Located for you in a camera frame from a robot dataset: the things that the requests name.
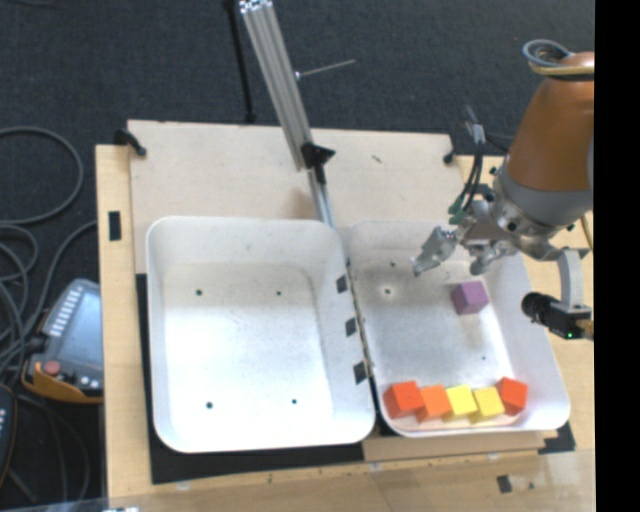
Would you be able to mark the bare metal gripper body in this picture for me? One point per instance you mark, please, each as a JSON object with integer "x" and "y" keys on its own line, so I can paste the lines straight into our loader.
{"x": 505, "y": 235}

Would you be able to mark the orange cube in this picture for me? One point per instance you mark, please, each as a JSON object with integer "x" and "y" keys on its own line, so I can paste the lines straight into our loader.
{"x": 436, "y": 401}

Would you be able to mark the black cylinder on white bracket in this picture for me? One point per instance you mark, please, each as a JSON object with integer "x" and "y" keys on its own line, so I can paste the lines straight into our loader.
{"x": 555, "y": 307}

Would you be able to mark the white plastic tray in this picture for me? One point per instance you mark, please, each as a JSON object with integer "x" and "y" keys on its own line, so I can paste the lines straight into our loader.
{"x": 440, "y": 340}
{"x": 250, "y": 335}

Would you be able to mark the yellow cube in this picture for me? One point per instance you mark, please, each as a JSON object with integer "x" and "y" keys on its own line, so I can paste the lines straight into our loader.
{"x": 462, "y": 400}
{"x": 489, "y": 402}

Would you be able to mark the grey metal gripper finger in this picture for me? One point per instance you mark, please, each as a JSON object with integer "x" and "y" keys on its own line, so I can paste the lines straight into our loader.
{"x": 434, "y": 252}
{"x": 482, "y": 259}

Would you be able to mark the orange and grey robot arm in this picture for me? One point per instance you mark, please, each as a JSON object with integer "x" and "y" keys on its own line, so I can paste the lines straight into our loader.
{"x": 550, "y": 145}

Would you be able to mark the pale wood board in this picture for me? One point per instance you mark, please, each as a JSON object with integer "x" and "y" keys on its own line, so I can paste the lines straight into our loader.
{"x": 225, "y": 170}

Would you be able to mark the red cube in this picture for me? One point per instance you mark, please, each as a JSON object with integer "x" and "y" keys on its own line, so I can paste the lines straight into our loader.
{"x": 513, "y": 395}
{"x": 402, "y": 398}

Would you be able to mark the purple cube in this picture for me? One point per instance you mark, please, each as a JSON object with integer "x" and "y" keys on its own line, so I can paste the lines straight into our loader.
{"x": 470, "y": 296}

